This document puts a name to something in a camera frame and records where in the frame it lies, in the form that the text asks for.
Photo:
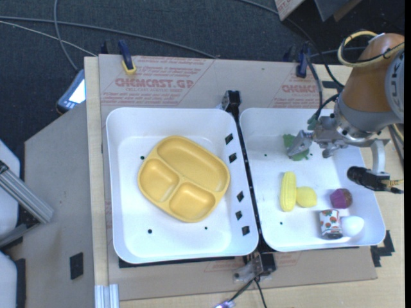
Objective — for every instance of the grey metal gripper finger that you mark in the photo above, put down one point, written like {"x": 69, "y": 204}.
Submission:
{"x": 330, "y": 151}
{"x": 300, "y": 143}

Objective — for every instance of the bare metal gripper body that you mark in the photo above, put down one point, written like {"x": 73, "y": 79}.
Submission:
{"x": 330, "y": 133}

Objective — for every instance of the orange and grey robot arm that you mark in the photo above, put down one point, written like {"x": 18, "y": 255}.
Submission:
{"x": 366, "y": 85}

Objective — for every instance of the green toy lettuce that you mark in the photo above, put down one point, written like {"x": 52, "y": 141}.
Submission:
{"x": 288, "y": 140}

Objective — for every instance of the white plastic tray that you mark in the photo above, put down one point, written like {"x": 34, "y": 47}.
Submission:
{"x": 180, "y": 239}
{"x": 321, "y": 175}

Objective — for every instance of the purple toy cupcake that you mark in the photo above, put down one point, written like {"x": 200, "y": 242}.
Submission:
{"x": 341, "y": 198}

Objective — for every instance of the yellow toy corn cob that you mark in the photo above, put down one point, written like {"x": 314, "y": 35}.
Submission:
{"x": 288, "y": 191}

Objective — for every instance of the yellow toy lemon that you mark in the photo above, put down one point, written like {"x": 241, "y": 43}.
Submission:
{"x": 306, "y": 197}

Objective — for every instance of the small can with red print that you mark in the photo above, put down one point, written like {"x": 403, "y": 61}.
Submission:
{"x": 330, "y": 225}

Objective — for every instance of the white toy egg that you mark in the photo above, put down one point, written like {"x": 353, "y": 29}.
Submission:
{"x": 352, "y": 226}

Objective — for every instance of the yellow divided plate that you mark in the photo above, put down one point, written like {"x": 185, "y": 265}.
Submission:
{"x": 183, "y": 178}

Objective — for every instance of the brown cardboard board red print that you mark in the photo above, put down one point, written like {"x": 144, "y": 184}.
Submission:
{"x": 192, "y": 82}

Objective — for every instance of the black cylinder on white bracket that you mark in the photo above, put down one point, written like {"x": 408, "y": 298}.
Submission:
{"x": 366, "y": 176}

